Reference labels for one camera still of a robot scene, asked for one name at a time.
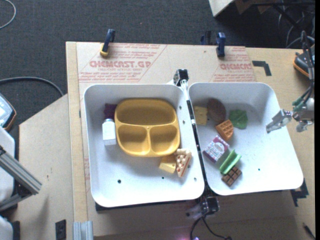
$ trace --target white bottle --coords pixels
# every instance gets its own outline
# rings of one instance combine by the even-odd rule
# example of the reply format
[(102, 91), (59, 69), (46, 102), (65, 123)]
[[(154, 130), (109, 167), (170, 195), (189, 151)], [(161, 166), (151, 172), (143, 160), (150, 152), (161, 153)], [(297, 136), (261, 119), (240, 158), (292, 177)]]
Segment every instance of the white bottle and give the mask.
[(111, 118), (107, 118), (102, 124), (102, 137), (105, 146), (117, 144), (116, 125)]

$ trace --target yellow divided plate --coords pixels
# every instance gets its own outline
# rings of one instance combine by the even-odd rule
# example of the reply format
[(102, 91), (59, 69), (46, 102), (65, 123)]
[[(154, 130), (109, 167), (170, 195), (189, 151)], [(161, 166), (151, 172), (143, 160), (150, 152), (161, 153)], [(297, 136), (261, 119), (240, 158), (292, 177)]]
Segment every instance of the yellow divided plate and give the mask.
[(115, 109), (114, 122), (118, 144), (128, 155), (167, 156), (180, 145), (176, 110), (163, 99), (125, 99)]

